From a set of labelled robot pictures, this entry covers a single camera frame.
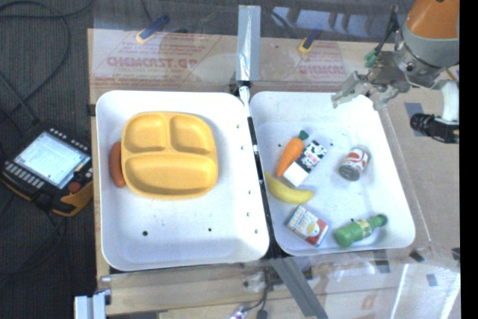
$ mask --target green bottle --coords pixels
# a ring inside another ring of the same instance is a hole
[[[384,226],[387,221],[387,217],[383,214],[378,214],[369,219],[361,218],[335,230],[334,237],[340,246],[348,247],[353,242],[370,237],[376,227]]]

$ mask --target divided yellow dish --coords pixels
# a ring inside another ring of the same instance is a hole
[[[165,199],[202,196],[217,181],[211,127],[192,114],[136,114],[122,132],[121,166],[126,184],[138,194]]]

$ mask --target sausage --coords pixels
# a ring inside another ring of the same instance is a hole
[[[113,183],[122,188],[126,185],[125,177],[122,174],[121,169],[121,142],[118,141],[113,144],[110,150],[109,156],[110,176]]]

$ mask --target banana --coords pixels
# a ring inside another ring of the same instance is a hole
[[[292,189],[284,185],[278,179],[273,178],[269,172],[264,172],[264,174],[266,176],[269,191],[272,195],[284,202],[300,204],[309,201],[314,196],[313,191]]]

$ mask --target orange carrot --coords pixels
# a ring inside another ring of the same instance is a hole
[[[304,140],[308,137],[308,134],[304,131],[300,131],[299,137],[292,138],[282,153],[282,157],[277,166],[276,176],[280,177],[284,174],[284,171],[300,156],[300,153],[304,150]]]

